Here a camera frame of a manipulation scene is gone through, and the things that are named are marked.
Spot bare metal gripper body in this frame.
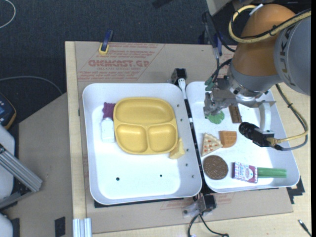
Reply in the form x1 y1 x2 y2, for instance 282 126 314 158
204 76 267 109

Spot green lettuce leaf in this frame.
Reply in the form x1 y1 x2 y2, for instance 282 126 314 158
205 110 226 125

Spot brown rectangular biscuit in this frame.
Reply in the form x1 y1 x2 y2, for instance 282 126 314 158
228 104 244 124

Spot thin black and white rod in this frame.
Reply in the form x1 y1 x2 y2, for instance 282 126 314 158
177 79 206 195

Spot orange waffle piece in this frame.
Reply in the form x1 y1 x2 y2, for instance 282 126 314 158
218 130 238 149

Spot pizza slice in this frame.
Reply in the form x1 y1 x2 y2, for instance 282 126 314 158
201 132 224 157

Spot white plastic tray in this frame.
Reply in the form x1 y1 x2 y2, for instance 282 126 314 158
185 80 301 194
82 82 203 205

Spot brown round biscuit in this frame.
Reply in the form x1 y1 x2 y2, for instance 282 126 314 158
202 155 229 181

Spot yellow divided plate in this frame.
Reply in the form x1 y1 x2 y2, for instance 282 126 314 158
113 97 179 155

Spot small colourful carton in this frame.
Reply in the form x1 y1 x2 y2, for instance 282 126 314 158
232 161 259 183

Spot brown cardboard board red print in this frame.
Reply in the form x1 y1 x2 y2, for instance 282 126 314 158
74 41 295 234

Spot green celery stick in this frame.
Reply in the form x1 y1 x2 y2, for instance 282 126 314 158
256 167 288 179

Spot purple grapes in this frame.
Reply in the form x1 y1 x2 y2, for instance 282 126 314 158
102 102 117 119

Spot small white bottle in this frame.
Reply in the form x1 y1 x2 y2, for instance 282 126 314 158
100 117 116 143

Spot black cylinder on white bracket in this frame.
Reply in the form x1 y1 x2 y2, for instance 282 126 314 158
238 100 277 148

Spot black block with thin wires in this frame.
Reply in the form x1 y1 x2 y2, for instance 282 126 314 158
182 194 217 219
171 67 188 83

